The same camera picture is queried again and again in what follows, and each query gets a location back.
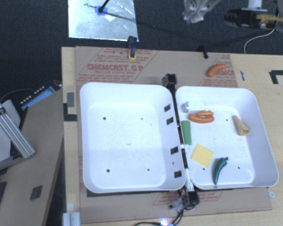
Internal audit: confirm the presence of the orange sausage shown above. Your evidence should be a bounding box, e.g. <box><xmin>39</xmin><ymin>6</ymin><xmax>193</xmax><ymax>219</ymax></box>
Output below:
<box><xmin>188</xmin><ymin>113</ymin><xmax>215</xmax><ymax>124</ymax></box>
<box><xmin>206</xmin><ymin>64</ymin><xmax>227</xmax><ymax>78</ymax></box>

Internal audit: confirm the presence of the brown cardboard board red print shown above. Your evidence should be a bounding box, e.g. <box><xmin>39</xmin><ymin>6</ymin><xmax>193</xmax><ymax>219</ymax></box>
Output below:
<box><xmin>75</xmin><ymin>46</ymin><xmax>273</xmax><ymax>224</ymax></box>

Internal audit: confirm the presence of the orange pretzel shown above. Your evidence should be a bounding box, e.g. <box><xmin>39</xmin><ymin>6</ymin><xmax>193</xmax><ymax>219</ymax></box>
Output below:
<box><xmin>195</xmin><ymin>110</ymin><xmax>214</xmax><ymax>118</ymax></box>

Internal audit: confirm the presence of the green cylinder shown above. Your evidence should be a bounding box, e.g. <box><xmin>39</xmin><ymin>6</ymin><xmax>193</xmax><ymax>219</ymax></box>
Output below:
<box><xmin>180</xmin><ymin>120</ymin><xmax>192</xmax><ymax>146</ymax></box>

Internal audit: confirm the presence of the tan ice cream cone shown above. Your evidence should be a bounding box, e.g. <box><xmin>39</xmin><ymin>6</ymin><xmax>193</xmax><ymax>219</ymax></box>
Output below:
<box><xmin>232</xmin><ymin>115</ymin><xmax>250</xmax><ymax>137</ymax></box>

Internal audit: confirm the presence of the white plastic tray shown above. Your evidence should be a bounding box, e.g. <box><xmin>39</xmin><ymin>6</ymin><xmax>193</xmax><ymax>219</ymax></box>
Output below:
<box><xmin>175</xmin><ymin>86</ymin><xmax>280</xmax><ymax>190</ymax></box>
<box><xmin>79</xmin><ymin>81</ymin><xmax>188</xmax><ymax>194</ymax></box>

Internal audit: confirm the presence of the yellow cheese slice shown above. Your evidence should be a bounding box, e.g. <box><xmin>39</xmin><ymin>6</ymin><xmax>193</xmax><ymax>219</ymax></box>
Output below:
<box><xmin>190</xmin><ymin>143</ymin><xmax>215</xmax><ymax>168</ymax></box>

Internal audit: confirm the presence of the green chili pepper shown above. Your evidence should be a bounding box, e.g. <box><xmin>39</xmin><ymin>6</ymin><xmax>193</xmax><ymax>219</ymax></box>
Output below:
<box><xmin>212</xmin><ymin>156</ymin><xmax>229</xmax><ymax>186</ymax></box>

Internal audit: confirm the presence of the black cylinder on white bracket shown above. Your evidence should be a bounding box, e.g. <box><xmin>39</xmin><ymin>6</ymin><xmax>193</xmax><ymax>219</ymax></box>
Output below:
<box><xmin>224</xmin><ymin>0</ymin><xmax>275</xmax><ymax>30</ymax></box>

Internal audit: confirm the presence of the black block with thin wires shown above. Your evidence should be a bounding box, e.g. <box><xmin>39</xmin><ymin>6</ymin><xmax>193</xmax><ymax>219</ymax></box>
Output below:
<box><xmin>161</xmin><ymin>73</ymin><xmax>178</xmax><ymax>88</ymax></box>
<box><xmin>168</xmin><ymin>190</ymin><xmax>200</xmax><ymax>212</ymax></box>

